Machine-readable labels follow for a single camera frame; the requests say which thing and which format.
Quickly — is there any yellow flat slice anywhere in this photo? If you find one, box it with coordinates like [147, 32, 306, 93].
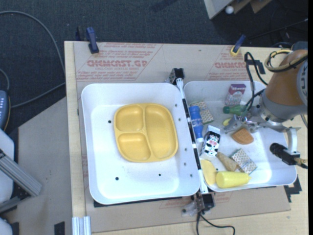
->
[200, 158, 218, 186]

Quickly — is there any white plastic tray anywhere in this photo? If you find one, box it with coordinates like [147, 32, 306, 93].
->
[183, 80, 298, 193]
[81, 82, 202, 205]

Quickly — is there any thin black and white rod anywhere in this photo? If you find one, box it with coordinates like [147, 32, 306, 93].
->
[177, 78, 205, 194]

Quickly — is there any green bottle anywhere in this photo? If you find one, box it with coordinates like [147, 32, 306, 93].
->
[223, 104, 248, 115]

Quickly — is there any brown cone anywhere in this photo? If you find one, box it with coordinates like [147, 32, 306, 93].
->
[216, 151, 241, 172]

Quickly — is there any purple and white carton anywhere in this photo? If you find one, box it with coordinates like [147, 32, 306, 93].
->
[224, 83, 247, 107]

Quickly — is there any black cylinder on white bracket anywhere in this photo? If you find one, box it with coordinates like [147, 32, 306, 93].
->
[268, 124, 302, 166]

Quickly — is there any orange waffle biscuit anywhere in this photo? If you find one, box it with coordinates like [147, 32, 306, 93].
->
[231, 128, 255, 145]

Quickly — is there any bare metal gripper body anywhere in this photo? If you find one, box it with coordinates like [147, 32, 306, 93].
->
[241, 104, 286, 132]

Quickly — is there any blue bottle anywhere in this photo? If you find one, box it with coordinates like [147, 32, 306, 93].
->
[188, 104, 204, 143]

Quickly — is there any white cow print milk carton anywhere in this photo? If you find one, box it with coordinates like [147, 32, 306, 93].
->
[199, 124, 222, 159]

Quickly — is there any brown cardboard board red print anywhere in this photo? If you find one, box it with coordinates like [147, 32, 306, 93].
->
[73, 42, 292, 233]

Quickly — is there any yellow divided plate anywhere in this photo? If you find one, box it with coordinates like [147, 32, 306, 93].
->
[113, 102, 179, 164]

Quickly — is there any patterned packet with green edge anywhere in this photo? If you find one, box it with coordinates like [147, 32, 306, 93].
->
[192, 101, 214, 125]
[230, 148, 258, 176]

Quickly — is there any yellow mustard bottle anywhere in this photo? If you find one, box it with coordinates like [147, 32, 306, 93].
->
[215, 170, 252, 189]

